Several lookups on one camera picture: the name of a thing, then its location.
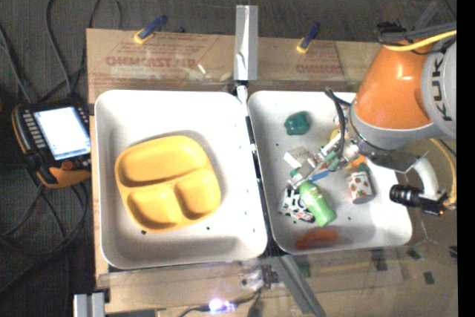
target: green bottle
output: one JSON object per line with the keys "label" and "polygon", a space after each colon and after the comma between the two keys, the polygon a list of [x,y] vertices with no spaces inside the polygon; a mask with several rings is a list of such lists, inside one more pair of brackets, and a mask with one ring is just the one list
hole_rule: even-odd
{"label": "green bottle", "polygon": [[336,219],[336,212],[328,204],[322,191],[312,182],[304,181],[299,187],[300,199],[313,214],[320,227]]}

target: orange object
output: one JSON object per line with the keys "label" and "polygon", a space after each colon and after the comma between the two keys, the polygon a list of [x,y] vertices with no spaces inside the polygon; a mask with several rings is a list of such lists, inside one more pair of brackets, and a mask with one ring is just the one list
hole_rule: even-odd
{"label": "orange object", "polygon": [[61,169],[63,171],[72,171],[74,168],[74,164],[71,160],[65,160],[61,163]]}
{"label": "orange object", "polygon": [[361,163],[364,163],[366,160],[366,157],[363,156],[362,154],[360,154],[358,156],[358,158],[356,158],[355,160],[353,160],[349,165],[347,165],[347,169],[354,169],[354,168],[358,168],[358,166],[361,164]]}
{"label": "orange object", "polygon": [[338,239],[338,233],[333,229],[310,230],[300,236],[295,242],[297,249],[308,249],[322,242],[333,242]]}
{"label": "orange object", "polygon": [[76,171],[65,171],[63,169],[55,168],[52,166],[49,168],[49,171],[57,179],[57,184],[48,182],[45,178],[43,178],[40,172],[36,173],[39,180],[49,189],[66,188],[68,186],[81,183],[82,181],[87,180],[91,176],[91,173],[89,171],[86,171],[85,169],[80,169]]}
{"label": "orange object", "polygon": [[188,226],[220,205],[208,156],[189,137],[161,137],[127,148],[117,158],[115,176],[129,215],[146,232]]}
{"label": "orange object", "polygon": [[431,123],[421,95],[426,55],[382,47],[354,100],[355,112],[379,128],[411,129]]}

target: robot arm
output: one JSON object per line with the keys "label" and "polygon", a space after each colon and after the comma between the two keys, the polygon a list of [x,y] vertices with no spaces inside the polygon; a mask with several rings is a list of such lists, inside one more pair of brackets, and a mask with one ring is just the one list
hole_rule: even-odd
{"label": "robot arm", "polygon": [[397,185],[391,199],[442,213],[443,194],[428,160],[398,150],[414,140],[456,139],[456,37],[428,47],[424,55],[382,47],[350,104],[327,91],[337,109],[338,134],[307,159],[289,180],[291,187],[363,155],[394,171],[416,170],[424,189]]}

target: gray carpet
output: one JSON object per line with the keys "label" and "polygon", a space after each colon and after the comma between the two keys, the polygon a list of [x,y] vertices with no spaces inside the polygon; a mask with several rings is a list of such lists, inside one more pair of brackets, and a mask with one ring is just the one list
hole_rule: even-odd
{"label": "gray carpet", "polygon": [[[89,25],[97,0],[0,0],[0,28],[7,37],[13,61],[22,76],[32,101],[41,99],[60,84],[64,74],[54,53],[46,29],[46,19],[59,54],[72,74],[83,63],[85,28]],[[236,4],[259,6],[259,34],[265,37],[301,38],[314,22],[321,23],[319,39],[375,41],[376,25],[399,20],[410,29],[427,9],[435,10],[428,24],[456,20],[456,0],[117,0],[121,19],[113,0],[101,0],[94,12],[93,26],[138,30],[159,15],[166,14],[165,31],[189,33],[235,32]],[[84,72],[77,82],[78,96],[86,100]],[[60,85],[48,99],[61,99],[68,93]],[[22,161],[10,127],[9,112],[25,96],[18,89],[10,62],[0,50],[0,233],[17,222],[35,197],[36,190],[16,167]],[[90,184],[85,184],[90,192]],[[48,199],[58,210],[66,230],[71,230],[81,214],[73,192],[48,192]],[[30,220],[14,236],[13,242],[25,249],[42,251],[60,240],[45,200],[40,199]],[[61,253],[46,264],[34,267],[18,282],[0,293],[0,316],[63,316],[65,293],[71,315],[71,295],[94,290],[94,248],[91,208],[85,228],[69,246],[70,261],[66,271]],[[28,265],[29,259],[0,246],[0,289]]]}

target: cardboard sheet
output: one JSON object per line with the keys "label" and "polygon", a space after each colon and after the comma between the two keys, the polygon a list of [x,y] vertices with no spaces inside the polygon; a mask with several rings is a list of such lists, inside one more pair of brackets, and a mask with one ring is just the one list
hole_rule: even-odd
{"label": "cardboard sheet", "polygon": [[[136,31],[87,30],[89,102],[111,89],[184,89],[190,82],[232,82],[235,37],[155,33],[143,45]],[[259,38],[258,80],[344,81],[334,42]]]}

